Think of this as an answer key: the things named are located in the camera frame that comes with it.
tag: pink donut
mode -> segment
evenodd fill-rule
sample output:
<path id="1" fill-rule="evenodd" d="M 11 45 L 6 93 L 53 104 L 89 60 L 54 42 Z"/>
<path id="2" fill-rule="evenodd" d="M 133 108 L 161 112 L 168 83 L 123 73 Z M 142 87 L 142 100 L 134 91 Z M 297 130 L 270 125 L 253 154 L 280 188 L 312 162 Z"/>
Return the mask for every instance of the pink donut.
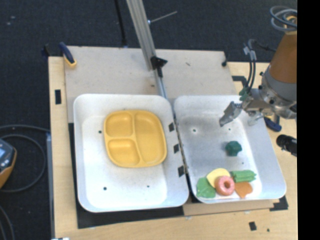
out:
<path id="1" fill-rule="evenodd" d="M 230 196 L 235 191 L 235 182 L 229 176 L 220 176 L 214 181 L 216 192 L 221 196 Z"/>

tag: yellow plate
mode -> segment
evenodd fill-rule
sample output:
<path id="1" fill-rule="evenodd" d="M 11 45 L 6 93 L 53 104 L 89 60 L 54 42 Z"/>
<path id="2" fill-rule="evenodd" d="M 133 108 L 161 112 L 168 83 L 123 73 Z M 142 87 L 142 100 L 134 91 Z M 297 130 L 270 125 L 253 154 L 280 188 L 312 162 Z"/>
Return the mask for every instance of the yellow plate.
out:
<path id="1" fill-rule="evenodd" d="M 104 120 L 104 141 L 111 161 L 120 167 L 150 167 L 167 156 L 159 118 L 146 110 L 121 110 Z"/>

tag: black clamp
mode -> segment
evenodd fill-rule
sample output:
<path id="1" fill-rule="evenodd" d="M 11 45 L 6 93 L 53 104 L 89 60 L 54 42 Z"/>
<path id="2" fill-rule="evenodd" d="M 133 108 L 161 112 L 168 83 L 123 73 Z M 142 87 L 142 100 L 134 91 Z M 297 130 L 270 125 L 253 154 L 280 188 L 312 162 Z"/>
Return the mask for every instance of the black clamp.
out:
<path id="1" fill-rule="evenodd" d="M 154 70 L 157 70 L 158 76 L 162 78 L 164 74 L 162 73 L 162 67 L 167 64 L 167 60 L 163 58 L 158 58 L 156 56 L 151 57 L 151 64 Z"/>

